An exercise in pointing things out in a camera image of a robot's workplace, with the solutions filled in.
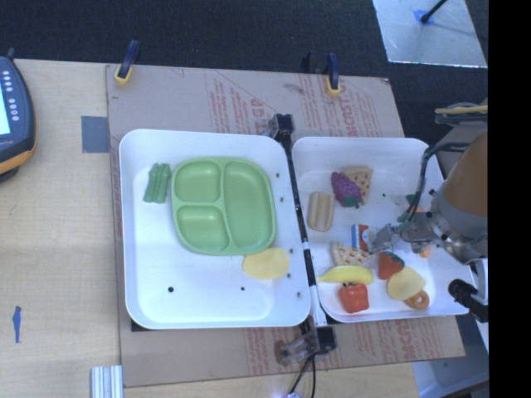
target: yellow disc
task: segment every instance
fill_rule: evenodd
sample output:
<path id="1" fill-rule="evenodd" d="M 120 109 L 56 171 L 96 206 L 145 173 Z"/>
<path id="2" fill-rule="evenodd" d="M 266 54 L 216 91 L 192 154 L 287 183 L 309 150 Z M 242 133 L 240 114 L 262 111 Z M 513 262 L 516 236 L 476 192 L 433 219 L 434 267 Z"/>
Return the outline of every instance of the yellow disc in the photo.
<path id="1" fill-rule="evenodd" d="M 241 267 L 253 279 L 278 279 L 290 267 L 290 257 L 282 248 L 267 248 L 262 252 L 246 255 Z"/>

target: cardboard sheet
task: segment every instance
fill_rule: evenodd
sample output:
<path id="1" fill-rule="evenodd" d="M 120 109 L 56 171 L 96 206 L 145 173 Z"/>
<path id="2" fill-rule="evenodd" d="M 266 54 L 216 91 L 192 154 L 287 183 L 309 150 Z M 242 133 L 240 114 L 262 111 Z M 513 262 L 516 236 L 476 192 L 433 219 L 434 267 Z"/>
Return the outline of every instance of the cardboard sheet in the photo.
<path id="1" fill-rule="evenodd" d="M 106 67 L 119 333 L 126 387 L 297 372 L 282 366 L 275 345 L 300 336 L 293 328 L 148 331 L 132 323 L 124 301 L 119 142 L 134 129 L 263 134 L 274 114 L 292 114 L 304 136 L 403 137 L 391 86 L 383 78 L 341 77 L 330 96 L 323 75 L 135 66 L 129 82 Z M 454 317 L 334 324 L 337 348 L 318 370 L 462 357 Z"/>

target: handheld device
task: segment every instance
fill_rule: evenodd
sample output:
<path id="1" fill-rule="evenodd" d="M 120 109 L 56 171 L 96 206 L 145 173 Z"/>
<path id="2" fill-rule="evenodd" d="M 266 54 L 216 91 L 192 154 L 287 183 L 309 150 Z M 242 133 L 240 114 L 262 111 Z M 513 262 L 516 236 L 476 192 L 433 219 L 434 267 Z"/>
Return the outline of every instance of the handheld device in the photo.
<path id="1" fill-rule="evenodd" d="M 35 152 L 36 116 L 26 82 L 11 57 L 0 56 L 0 182 Z"/>

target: black floor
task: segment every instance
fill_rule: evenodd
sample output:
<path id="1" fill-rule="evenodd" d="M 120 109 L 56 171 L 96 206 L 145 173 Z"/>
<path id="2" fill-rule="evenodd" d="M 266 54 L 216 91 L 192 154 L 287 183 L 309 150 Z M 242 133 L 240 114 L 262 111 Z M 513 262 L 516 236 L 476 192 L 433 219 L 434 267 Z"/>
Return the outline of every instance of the black floor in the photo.
<path id="1" fill-rule="evenodd" d="M 489 56 L 489 0 L 465 0 Z M 0 0 L 0 52 L 15 58 L 299 72 L 315 51 L 341 75 L 387 77 L 405 135 L 436 143 L 435 108 L 481 103 L 488 70 L 387 61 L 372 0 Z"/>

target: wooden table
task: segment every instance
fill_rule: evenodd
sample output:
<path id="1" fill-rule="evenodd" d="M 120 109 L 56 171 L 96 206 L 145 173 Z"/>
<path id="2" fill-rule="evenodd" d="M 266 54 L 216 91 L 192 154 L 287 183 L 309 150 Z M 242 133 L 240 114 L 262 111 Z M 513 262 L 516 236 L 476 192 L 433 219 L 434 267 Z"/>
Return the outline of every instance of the wooden table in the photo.
<path id="1" fill-rule="evenodd" d="M 93 366 L 120 364 L 110 157 L 81 146 L 81 117 L 107 116 L 105 65 L 15 62 L 32 94 L 38 143 L 0 183 L 0 396 L 85 398 Z M 124 396 L 281 398 L 295 378 L 126 388 Z M 297 387 L 304 396 L 311 379 L 309 371 Z M 417 396 L 410 363 L 317 372 L 317 397 L 389 395 Z"/>

